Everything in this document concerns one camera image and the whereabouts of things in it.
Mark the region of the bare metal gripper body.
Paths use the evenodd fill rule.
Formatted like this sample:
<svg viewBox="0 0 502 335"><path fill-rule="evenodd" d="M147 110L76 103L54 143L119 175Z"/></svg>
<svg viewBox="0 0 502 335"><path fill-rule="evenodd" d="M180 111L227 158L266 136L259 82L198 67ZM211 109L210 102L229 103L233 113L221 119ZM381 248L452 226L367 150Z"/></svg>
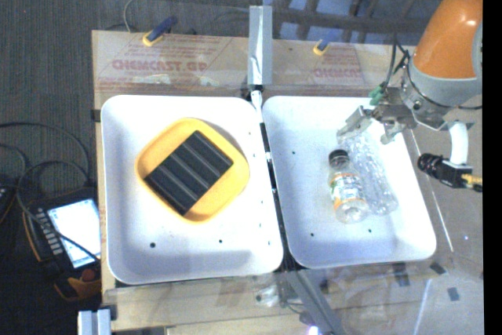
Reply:
<svg viewBox="0 0 502 335"><path fill-rule="evenodd" d="M444 116L457 106L452 88L435 86L418 89L413 83L399 87L376 87L371 92L371 116L387 131L413 129L417 125L433 130L446 127Z"/></svg>

